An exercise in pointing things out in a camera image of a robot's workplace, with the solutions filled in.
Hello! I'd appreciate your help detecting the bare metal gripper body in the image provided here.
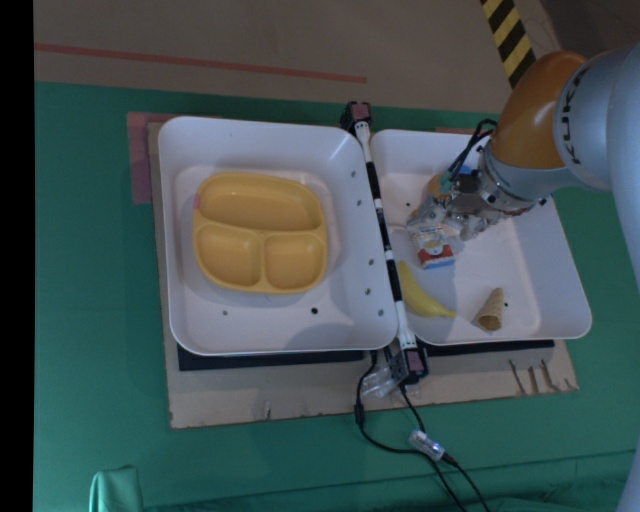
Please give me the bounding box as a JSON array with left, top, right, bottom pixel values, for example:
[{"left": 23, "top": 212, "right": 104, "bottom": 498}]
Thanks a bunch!
[{"left": 446, "top": 172, "right": 540, "bottom": 225}]

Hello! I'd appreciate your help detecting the red and white carton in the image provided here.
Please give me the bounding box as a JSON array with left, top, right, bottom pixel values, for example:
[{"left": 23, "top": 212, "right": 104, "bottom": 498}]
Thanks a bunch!
[{"left": 407, "top": 224, "right": 456, "bottom": 271}]

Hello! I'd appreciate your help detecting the black and white thin rod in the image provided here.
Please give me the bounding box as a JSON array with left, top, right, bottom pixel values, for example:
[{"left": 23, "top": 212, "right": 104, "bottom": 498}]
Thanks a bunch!
[{"left": 352, "top": 119, "right": 419, "bottom": 354}]

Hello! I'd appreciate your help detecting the white plastic tray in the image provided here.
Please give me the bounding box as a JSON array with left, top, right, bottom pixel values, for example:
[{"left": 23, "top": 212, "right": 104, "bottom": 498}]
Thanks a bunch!
[
  {"left": 157, "top": 115, "right": 400, "bottom": 357},
  {"left": 369, "top": 128, "right": 593, "bottom": 346}
]

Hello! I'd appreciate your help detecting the tan ice cream cone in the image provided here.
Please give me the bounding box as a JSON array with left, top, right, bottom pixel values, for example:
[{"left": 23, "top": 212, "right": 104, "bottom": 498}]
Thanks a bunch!
[{"left": 474, "top": 287, "right": 505, "bottom": 332}]

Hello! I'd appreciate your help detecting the yellow banana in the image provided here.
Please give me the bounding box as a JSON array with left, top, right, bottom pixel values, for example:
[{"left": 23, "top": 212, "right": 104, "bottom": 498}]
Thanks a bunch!
[{"left": 396, "top": 259, "right": 457, "bottom": 320}]

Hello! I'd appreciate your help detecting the yellow divided plate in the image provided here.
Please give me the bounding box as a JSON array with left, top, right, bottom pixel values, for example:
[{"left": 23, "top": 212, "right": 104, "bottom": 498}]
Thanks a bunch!
[{"left": 192, "top": 172, "right": 329, "bottom": 295}]

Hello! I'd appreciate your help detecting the brown cardboard board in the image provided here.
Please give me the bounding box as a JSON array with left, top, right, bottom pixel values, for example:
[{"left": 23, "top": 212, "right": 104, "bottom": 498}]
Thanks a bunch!
[{"left": 147, "top": 117, "right": 580, "bottom": 430}]

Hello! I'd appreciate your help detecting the black block with wires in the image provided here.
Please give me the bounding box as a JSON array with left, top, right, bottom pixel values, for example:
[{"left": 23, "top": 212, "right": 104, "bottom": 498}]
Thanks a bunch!
[
  {"left": 340, "top": 101, "right": 372, "bottom": 132},
  {"left": 389, "top": 347, "right": 430, "bottom": 385}
]

